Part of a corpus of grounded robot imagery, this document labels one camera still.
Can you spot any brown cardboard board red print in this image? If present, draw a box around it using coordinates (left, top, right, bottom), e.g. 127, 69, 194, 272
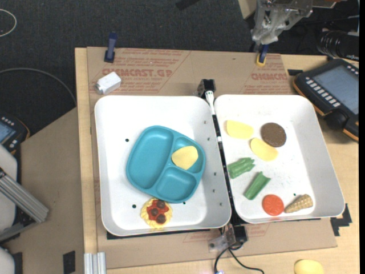
86, 46, 338, 269

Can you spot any brown burger patty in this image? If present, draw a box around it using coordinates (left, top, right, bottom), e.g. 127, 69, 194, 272
260, 122, 287, 148

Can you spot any yellow potato chip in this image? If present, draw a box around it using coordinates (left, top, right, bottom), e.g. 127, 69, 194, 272
293, 259, 325, 274
250, 137, 279, 162
171, 146, 199, 171
226, 120, 254, 139

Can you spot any thin black and white rod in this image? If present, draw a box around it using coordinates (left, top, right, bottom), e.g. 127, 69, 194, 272
204, 90, 236, 225

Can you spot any white plastic tray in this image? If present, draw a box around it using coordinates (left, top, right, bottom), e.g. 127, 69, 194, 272
94, 95, 232, 236
213, 94, 346, 224

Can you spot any white bottle with silver cap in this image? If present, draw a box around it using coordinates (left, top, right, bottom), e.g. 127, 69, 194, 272
94, 71, 123, 95

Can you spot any blue divided plate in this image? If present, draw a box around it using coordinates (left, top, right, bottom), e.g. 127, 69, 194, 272
125, 125, 206, 204

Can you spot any orange carrot slice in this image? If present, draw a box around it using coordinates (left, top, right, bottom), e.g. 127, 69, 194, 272
262, 194, 285, 216

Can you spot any tan waffle cone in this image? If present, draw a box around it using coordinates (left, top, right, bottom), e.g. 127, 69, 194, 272
284, 194, 314, 213

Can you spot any yellow spaghetti with meatballs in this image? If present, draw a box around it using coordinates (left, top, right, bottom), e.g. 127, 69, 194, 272
140, 198, 174, 229

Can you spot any black cylinder on white bracket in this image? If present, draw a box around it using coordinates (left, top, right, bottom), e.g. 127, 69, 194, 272
315, 24, 359, 60

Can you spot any black block with thin wires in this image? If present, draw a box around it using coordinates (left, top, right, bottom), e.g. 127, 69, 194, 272
232, 225, 248, 244
198, 78, 216, 98

